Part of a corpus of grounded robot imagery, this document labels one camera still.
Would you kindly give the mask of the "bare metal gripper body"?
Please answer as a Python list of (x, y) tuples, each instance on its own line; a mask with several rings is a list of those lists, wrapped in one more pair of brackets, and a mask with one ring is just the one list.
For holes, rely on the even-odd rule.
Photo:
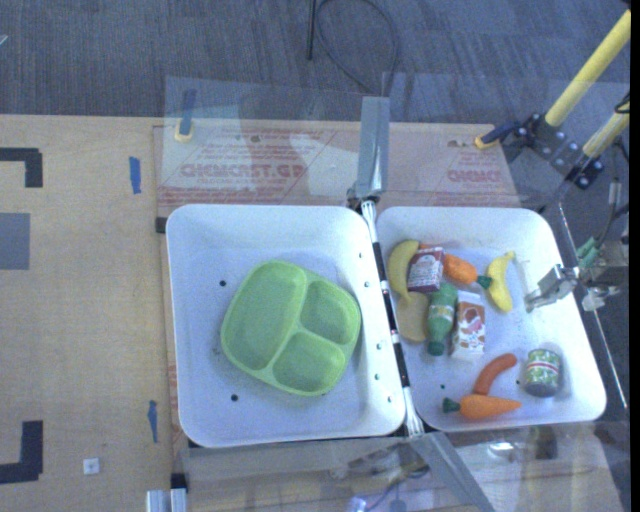
[(629, 283), (629, 247), (622, 241), (590, 241), (578, 252), (578, 269), (587, 288), (624, 288)]

